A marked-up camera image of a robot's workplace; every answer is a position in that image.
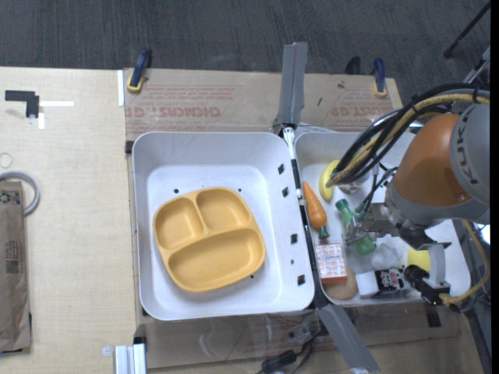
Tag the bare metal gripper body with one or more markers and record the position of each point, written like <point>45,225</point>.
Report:
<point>377,219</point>

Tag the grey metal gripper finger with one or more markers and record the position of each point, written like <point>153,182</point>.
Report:
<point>351,238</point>
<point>361,223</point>

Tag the green plastic bottle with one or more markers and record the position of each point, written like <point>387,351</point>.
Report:
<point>366,244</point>

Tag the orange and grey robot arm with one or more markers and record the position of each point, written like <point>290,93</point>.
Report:
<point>429,170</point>

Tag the orange and white carton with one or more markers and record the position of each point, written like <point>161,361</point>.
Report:
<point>330,262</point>

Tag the crumpled clear plastic packet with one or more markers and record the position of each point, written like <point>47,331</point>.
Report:
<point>388,255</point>

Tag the white can with orange print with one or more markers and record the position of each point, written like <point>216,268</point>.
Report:
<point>351,187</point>

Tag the orange carrot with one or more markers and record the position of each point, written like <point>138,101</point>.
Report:
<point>314,209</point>

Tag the brown round biscuit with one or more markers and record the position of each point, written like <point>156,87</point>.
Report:
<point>347,288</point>

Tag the yellow banana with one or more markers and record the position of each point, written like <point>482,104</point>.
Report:
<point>326,181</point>

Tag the white carton with cow print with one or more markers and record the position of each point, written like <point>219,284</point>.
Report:
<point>386,281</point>

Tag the yellow round toy fruit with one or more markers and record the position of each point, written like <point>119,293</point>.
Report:
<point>418,258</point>

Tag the white plastic tray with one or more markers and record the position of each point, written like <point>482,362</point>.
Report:
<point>218,154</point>
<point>448,263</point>

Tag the orange divided plate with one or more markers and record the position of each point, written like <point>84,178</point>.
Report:
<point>210,240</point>

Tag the brown cardboard board red print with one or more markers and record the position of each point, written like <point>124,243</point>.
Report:
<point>234,103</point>

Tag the brown paper bag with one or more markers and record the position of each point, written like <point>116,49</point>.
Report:
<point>13,267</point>

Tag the black cylinder on white bracket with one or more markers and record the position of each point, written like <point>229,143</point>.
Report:
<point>429,283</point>

